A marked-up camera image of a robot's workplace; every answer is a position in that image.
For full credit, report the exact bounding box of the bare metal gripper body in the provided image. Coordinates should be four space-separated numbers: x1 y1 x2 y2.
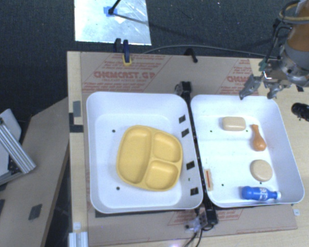
262 60 309 87

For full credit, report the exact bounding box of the beige bread loaf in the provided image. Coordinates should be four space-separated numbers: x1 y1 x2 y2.
221 116 247 132

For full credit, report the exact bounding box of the orange chicken drumstick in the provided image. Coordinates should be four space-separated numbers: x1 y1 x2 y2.
251 123 267 151

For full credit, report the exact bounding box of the white plastic tray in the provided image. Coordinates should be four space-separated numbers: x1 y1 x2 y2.
190 94 305 208
85 91 204 214

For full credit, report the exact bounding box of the thin black rod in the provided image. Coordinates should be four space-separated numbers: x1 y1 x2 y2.
184 93 214 217

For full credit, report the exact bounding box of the beige round biscuit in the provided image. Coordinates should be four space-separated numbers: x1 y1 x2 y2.
249 159 273 182

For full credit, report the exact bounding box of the brown cardboard board red print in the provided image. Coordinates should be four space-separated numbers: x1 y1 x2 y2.
79 51 298 247

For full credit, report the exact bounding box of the beige wafer with red stripe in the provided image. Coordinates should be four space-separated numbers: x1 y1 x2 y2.
203 168 215 191

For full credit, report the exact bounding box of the blue bottle white cap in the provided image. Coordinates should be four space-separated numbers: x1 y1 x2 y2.
241 185 282 202

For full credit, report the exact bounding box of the yellow divided plate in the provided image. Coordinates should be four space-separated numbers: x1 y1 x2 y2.
115 125 183 192

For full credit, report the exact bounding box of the black cylinder on white bracket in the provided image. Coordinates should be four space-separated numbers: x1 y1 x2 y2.
291 80 309 125

